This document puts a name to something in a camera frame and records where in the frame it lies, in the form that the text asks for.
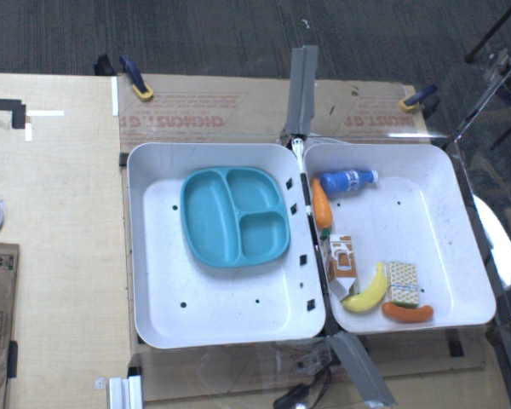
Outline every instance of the dark gray carpet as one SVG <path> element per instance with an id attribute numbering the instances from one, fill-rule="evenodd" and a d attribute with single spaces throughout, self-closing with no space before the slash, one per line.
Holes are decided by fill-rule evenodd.
<path id="1" fill-rule="evenodd" d="M 0 0 L 0 72 L 93 74 L 108 54 L 128 53 L 142 72 L 289 78 L 291 49 L 319 46 L 317 78 L 437 84 L 428 126 L 451 133 L 485 89 L 491 52 L 511 52 L 511 17 L 473 65 L 464 55 L 511 0 Z M 511 206 L 511 110 L 494 99 L 490 121 L 464 144 L 473 186 L 507 225 Z M 474 162 L 480 154 L 496 175 Z"/>

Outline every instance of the blue and yellow clamp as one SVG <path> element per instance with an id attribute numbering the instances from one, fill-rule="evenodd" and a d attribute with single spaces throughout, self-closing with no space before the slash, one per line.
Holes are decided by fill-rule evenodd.
<path id="1" fill-rule="evenodd" d="M 437 92 L 436 85 L 429 85 L 426 88 L 422 88 L 411 97 L 401 99 L 398 103 L 399 109 L 405 113 L 412 112 L 416 109 L 417 103 L 422 103 L 427 97 L 435 92 Z"/>
<path id="2" fill-rule="evenodd" d="M 135 62 L 130 59 L 129 55 L 121 55 L 119 56 L 119 63 L 123 66 L 123 71 L 129 74 L 130 81 L 132 82 L 130 86 L 136 96 L 141 101 L 150 101 L 153 98 L 153 90 L 142 78 Z"/>

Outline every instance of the wooden table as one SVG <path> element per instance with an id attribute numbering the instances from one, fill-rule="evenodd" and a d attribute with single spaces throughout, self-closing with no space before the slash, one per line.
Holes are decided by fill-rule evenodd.
<path id="1" fill-rule="evenodd" d="M 104 408 L 101 379 L 125 377 L 131 354 L 111 79 L 0 74 L 0 98 L 22 100 L 29 111 L 64 111 L 64 117 L 32 118 L 32 141 L 0 112 L 0 242 L 20 245 L 19 359 L 7 407 Z M 387 384 L 401 407 L 506 407 L 496 356 L 489 344 L 484 351 L 479 369 L 394 377 Z M 260 407 L 283 393 L 148 407 Z M 365 407 L 350 383 L 334 385 L 319 407 L 342 405 Z"/>

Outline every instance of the sausage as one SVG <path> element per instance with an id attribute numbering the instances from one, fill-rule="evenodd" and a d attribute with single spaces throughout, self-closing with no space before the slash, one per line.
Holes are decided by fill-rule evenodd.
<path id="1" fill-rule="evenodd" d="M 382 313 L 388 318 L 402 323 L 421 323 L 433 317 L 433 308 L 429 305 L 420 308 L 402 308 L 396 304 L 385 302 L 382 304 Z"/>

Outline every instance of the white tray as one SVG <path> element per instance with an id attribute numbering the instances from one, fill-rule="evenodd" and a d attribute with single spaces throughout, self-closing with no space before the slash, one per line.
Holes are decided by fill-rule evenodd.
<path id="1" fill-rule="evenodd" d="M 479 248 L 451 161 L 424 144 L 318 144 L 306 150 L 309 180 L 333 170 L 378 171 L 377 183 L 330 198 L 332 233 L 350 234 L 363 290 L 379 261 L 414 263 L 423 289 L 420 304 L 433 319 L 416 324 L 391 321 L 375 308 L 345 310 L 331 294 L 337 322 L 359 334 L 480 325 L 496 312 Z"/>
<path id="2" fill-rule="evenodd" d="M 254 267 L 212 268 L 192 256 L 181 225 L 181 185 L 195 170 L 217 166 L 260 168 L 277 182 L 290 223 L 290 245 L 281 257 Z M 275 144 L 148 143 L 133 150 L 127 168 L 135 324 L 146 343 L 172 349 L 320 332 L 325 310 L 319 272 L 289 150 Z"/>

